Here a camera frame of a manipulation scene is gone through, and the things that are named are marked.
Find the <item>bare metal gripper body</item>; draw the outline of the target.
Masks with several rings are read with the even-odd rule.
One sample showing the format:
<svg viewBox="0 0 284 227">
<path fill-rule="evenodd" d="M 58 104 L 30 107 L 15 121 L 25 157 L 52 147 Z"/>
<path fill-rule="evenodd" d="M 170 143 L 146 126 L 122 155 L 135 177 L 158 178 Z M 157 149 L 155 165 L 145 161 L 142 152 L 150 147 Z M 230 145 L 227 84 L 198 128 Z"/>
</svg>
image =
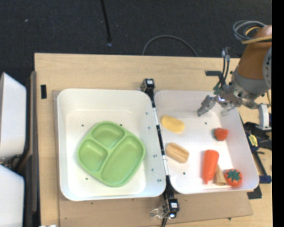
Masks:
<svg viewBox="0 0 284 227">
<path fill-rule="evenodd" d="M 249 93 L 240 85 L 224 84 L 222 87 L 218 87 L 214 94 L 216 95 L 215 101 L 225 109 L 240 106 L 245 106 L 249 109 L 257 109 L 258 107 L 258 103 L 255 102 L 258 96 Z"/>
</svg>

